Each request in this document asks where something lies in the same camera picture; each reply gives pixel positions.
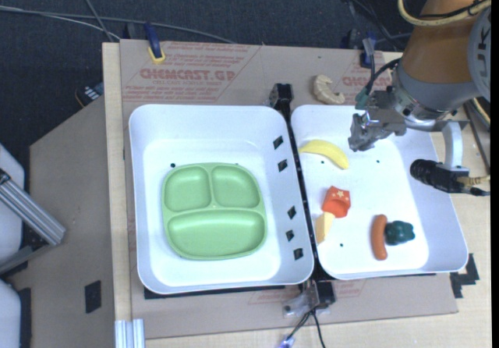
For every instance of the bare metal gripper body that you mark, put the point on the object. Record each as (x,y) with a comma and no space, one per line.
(388,116)

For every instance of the dark green broccoli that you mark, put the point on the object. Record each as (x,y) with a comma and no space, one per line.
(399,233)

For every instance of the green divided plate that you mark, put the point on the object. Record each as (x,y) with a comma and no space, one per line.
(214,217)

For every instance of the yellow banana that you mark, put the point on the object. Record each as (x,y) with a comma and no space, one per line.
(331,151)

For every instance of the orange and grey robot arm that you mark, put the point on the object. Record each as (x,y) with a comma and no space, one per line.
(440,46)

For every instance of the white plastic tray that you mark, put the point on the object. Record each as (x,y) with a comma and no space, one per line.
(218,132)
(393,190)

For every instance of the brown cardboard board red print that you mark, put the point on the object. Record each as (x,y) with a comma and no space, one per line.
(241,77)

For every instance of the red carton with yellow stars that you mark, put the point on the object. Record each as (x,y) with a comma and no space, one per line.
(337,202)

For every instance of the black cylinder on white bracket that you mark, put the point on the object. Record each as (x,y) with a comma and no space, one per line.
(432,175)

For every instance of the yellow cheese wedge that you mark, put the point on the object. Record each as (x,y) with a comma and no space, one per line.
(323,227)

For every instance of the beige croissant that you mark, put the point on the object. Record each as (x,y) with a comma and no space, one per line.
(323,89)

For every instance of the orange sausage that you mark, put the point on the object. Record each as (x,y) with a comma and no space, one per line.
(379,237)

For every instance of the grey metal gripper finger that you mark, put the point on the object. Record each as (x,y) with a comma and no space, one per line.
(356,133)
(371,139)

